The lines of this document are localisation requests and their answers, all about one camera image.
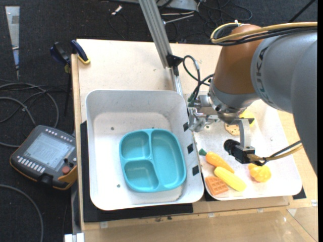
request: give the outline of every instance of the wooden table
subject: wooden table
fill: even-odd
[[[193,203],[193,214],[89,223],[83,221],[80,124],[86,120],[85,97],[95,89],[172,90],[170,72],[162,67],[152,42],[85,40],[78,42],[91,59],[87,66],[72,55],[72,80],[78,153],[80,228],[85,241],[317,241],[317,176],[304,152],[293,154],[306,198],[292,196]],[[191,55],[201,76],[212,73],[221,47],[171,44],[173,54]],[[179,66],[184,94],[196,81]],[[299,140],[292,115],[279,112],[289,144]]]

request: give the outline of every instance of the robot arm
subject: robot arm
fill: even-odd
[[[260,27],[241,25],[230,36],[257,29]],[[232,125],[258,99],[293,115],[317,174],[317,29],[222,48],[207,99],[200,98],[199,102],[207,100],[214,114]],[[192,123],[193,131],[202,130]]]

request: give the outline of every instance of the blue divided plate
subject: blue divided plate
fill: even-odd
[[[186,178],[184,155],[177,137],[164,129],[127,133],[119,145],[126,183],[137,192],[160,192]]]

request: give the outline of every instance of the black floor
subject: black floor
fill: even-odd
[[[210,44],[210,33],[221,24],[236,19],[259,26],[287,23],[310,1],[207,0],[199,7],[200,14],[167,24],[166,31],[170,42]],[[109,24],[109,15],[119,5],[123,7],[121,14],[110,18]],[[18,80],[5,6],[20,6],[19,85],[13,85]],[[161,13],[174,12],[180,11],[161,10]],[[163,19],[177,17],[181,16],[168,15]],[[295,19],[298,21],[317,21],[317,0]],[[59,42],[70,54],[69,42],[75,38],[152,41],[137,4],[104,0],[0,0],[0,97],[26,100],[37,125],[55,126],[55,104],[46,95],[35,95],[39,89],[26,89],[41,86],[57,103],[57,128],[72,133],[72,98],[64,112],[68,74],[50,56],[49,48]],[[19,145],[33,126],[26,111],[16,102],[0,100],[0,142]],[[72,233],[70,191],[41,187],[17,173],[9,165],[14,151],[15,148],[0,145],[0,184],[17,188],[34,200],[44,221],[43,241],[63,241],[63,234]],[[16,191],[0,188],[0,241],[39,240],[39,216],[33,205]]]

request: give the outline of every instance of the red joystick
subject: red joystick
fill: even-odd
[[[64,175],[68,174],[71,171],[70,167],[64,166],[62,168],[62,172]]]

